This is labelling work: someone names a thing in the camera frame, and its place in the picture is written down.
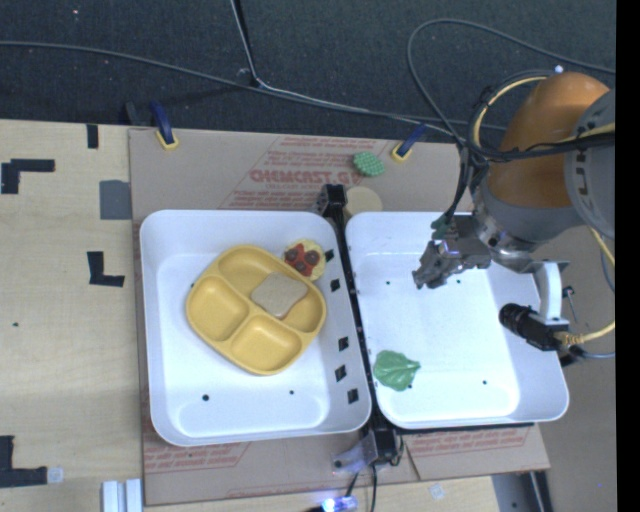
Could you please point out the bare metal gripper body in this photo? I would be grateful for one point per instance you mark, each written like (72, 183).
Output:
(472, 247)

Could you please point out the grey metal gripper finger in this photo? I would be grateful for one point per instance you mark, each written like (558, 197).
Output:
(446, 276)
(429, 262)

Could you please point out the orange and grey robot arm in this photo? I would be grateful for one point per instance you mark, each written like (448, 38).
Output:
(542, 150)

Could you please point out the white plastic tray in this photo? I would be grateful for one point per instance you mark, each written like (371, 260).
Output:
(250, 400)
(460, 340)

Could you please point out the beige round biscuit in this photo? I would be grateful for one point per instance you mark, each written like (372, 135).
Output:
(367, 200)

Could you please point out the green lettuce leaf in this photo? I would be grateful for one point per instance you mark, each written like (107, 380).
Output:
(395, 371)

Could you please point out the green round waffle biscuit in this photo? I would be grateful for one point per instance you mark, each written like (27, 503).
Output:
(369, 164)

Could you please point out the beige bread slice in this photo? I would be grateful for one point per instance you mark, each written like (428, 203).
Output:
(278, 295)

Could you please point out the yellow divided plate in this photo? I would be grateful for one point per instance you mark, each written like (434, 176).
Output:
(220, 307)

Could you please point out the brown cardboard board red print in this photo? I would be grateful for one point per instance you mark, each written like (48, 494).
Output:
(210, 170)

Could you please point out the black cylinder on white bracket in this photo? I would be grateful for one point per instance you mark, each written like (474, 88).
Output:
(525, 322)

